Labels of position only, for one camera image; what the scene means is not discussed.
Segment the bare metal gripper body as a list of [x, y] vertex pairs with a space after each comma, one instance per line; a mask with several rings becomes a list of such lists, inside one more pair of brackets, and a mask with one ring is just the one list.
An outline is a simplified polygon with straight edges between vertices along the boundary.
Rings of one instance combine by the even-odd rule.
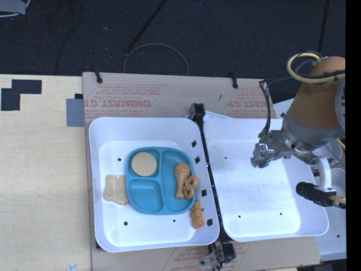
[[311, 146], [287, 130], [271, 130], [266, 138], [265, 151], [275, 151], [276, 160], [288, 159], [311, 152]]

